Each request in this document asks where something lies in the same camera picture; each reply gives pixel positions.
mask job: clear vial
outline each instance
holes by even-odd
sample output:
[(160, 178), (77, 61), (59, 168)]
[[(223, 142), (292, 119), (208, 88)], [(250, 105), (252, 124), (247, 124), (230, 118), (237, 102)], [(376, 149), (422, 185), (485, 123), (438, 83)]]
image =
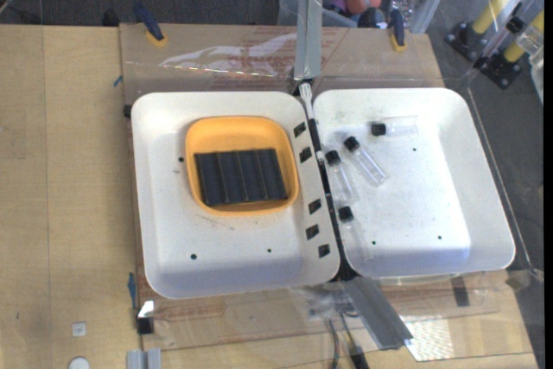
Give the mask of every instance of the clear vial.
[(382, 167), (372, 158), (369, 152), (359, 144), (354, 136), (348, 137), (344, 142), (347, 150), (353, 154), (353, 163), (361, 174), (374, 186), (382, 184), (388, 175)]
[(329, 151), (326, 155), (328, 164), (328, 180), (334, 204), (343, 207), (351, 204), (357, 197), (352, 180), (347, 173), (346, 165), (341, 161), (337, 151)]
[(340, 232), (346, 251), (350, 259), (355, 263), (366, 263), (372, 260), (372, 253), (365, 241), (363, 227), (359, 220), (353, 216), (350, 207), (341, 207), (338, 210), (338, 218), (341, 221)]
[(371, 133), (375, 137), (413, 137), (418, 135), (416, 116), (382, 118), (371, 123)]

